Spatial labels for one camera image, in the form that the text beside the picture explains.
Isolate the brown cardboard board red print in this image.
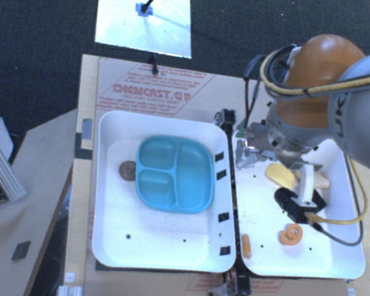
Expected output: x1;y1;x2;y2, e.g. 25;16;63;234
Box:
71;55;370;296

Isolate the brown round biscuit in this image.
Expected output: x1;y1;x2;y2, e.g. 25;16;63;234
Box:
116;158;139;183

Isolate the blue divided plate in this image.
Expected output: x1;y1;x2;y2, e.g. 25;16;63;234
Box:
130;132;220;218

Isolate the orange pretzel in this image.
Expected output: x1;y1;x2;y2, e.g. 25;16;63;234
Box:
277;222;304;248

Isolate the yellow oval crisp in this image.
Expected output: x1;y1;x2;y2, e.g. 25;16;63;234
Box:
263;162;298;191

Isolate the thin black and white rod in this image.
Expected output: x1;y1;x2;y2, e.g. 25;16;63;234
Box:
208;121;265;280

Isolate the white plastic tray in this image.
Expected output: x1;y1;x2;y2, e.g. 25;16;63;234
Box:
220;125;370;288
83;108;252;281

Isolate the black block with thin wires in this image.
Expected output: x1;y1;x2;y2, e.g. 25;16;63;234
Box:
233;273;254;296
217;107;240;130

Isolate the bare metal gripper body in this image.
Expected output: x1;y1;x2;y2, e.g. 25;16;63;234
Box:
243;121;311;169

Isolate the black cylinder on white bracket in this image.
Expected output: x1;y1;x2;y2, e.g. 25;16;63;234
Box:
270;159;332;226

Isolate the orange carrot piece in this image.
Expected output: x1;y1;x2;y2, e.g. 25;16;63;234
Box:
238;233;255;260

